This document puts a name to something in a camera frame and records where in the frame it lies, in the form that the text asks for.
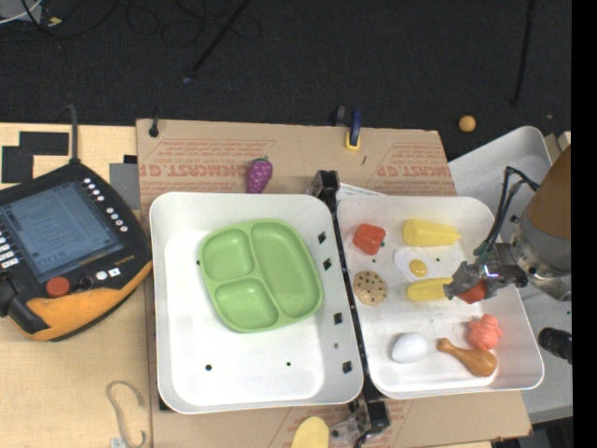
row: white egg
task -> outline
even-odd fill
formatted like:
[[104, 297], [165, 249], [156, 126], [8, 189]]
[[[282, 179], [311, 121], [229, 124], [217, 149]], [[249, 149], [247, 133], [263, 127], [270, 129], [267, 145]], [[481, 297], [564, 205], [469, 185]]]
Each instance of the white egg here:
[[400, 335], [392, 347], [392, 360], [398, 363], [414, 363], [423, 360], [429, 352], [427, 339], [419, 332]]

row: red button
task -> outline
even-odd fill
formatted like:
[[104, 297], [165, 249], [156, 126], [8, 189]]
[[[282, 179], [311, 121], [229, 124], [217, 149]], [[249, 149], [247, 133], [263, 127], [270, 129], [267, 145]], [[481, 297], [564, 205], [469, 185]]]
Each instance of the red button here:
[[71, 290], [71, 283], [66, 277], [53, 277], [46, 282], [46, 292], [51, 299], [66, 295]]

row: white cord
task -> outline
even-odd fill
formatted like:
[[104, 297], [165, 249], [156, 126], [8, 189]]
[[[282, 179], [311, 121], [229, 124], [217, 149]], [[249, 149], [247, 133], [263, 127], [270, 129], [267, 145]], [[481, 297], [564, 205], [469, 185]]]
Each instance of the white cord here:
[[[31, 12], [32, 10], [35, 10], [37, 7], [39, 7], [39, 4], [41, 4], [44, 0], [37, 0], [33, 5], [31, 5], [31, 7], [29, 8], [29, 11]], [[14, 20], [18, 20], [21, 17], [25, 17], [27, 15], [26, 11], [23, 11], [22, 13], [20, 13], [19, 15], [15, 15], [14, 17], [10, 17], [8, 19], [4, 19], [4, 20], [0, 20], [0, 25], [3, 23], [8, 23], [9, 21], [14, 21]]]

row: display screen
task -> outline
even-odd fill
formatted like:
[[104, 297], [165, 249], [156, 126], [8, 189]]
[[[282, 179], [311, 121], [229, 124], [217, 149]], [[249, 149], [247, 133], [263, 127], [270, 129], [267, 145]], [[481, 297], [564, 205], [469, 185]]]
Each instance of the display screen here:
[[75, 181], [1, 206], [0, 220], [40, 282], [124, 246]]

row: white container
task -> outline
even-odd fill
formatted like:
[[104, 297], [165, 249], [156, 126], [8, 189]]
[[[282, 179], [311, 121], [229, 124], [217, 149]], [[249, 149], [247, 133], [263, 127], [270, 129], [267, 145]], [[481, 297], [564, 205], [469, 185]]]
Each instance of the white container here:
[[[368, 306], [356, 299], [371, 381], [387, 397], [415, 399], [438, 395], [534, 388], [543, 379], [543, 360], [531, 331], [521, 297], [514, 286], [504, 287], [488, 300], [467, 304], [458, 298], [410, 301], [407, 286], [422, 280], [409, 269], [422, 260], [429, 277], [450, 277], [461, 261], [473, 262], [473, 250], [487, 236], [493, 215], [489, 207], [467, 197], [351, 196], [338, 209], [340, 230], [351, 281], [356, 273], [374, 271], [388, 285], [385, 301]], [[421, 218], [456, 228], [461, 239], [441, 247], [410, 247], [402, 240], [402, 225]], [[357, 228], [371, 224], [385, 229], [384, 243], [375, 256], [353, 245]], [[477, 377], [456, 357], [439, 352], [446, 337], [462, 348], [472, 348], [467, 323], [483, 314], [498, 318], [504, 335], [492, 350], [498, 359], [490, 377]], [[418, 332], [430, 343], [428, 356], [416, 363], [392, 360], [397, 337]]]
[[[197, 266], [201, 239], [251, 219], [276, 217], [301, 235], [324, 301], [298, 323], [258, 333], [219, 319]], [[313, 196], [170, 192], [150, 209], [158, 385], [180, 413], [345, 403], [363, 369], [333, 222]], [[325, 240], [320, 242], [322, 234]]]

